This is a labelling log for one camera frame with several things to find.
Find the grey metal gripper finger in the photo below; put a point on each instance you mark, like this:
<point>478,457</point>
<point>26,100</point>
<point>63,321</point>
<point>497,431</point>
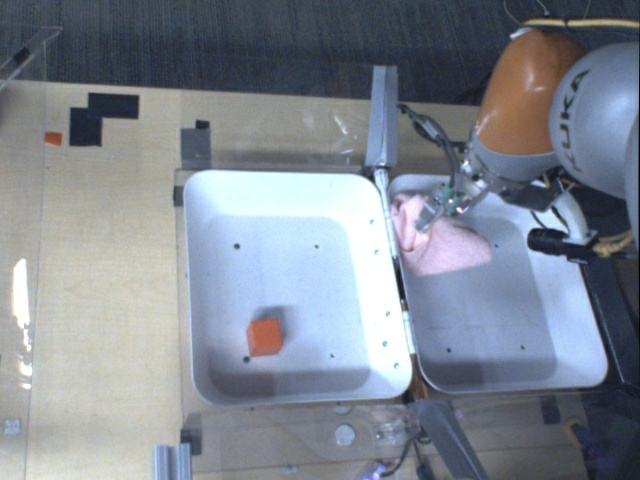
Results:
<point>426,218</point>

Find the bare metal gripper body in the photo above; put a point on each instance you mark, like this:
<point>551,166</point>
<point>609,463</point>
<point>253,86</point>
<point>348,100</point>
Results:
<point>465,188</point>

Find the pink cloth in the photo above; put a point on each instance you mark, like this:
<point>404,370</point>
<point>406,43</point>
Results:
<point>445,253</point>

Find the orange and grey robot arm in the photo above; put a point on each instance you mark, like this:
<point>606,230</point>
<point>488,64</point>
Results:
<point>590,118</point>

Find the white plastic tray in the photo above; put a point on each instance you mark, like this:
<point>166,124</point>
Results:
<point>490,318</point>
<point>295,278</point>

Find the orange cube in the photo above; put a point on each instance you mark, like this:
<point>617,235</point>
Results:
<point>265,338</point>

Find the white round disc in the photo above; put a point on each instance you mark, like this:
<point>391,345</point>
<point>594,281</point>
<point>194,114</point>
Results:
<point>345,434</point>

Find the black cylinder on white bracket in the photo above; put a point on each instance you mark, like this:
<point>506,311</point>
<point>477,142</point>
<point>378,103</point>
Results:
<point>550,242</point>

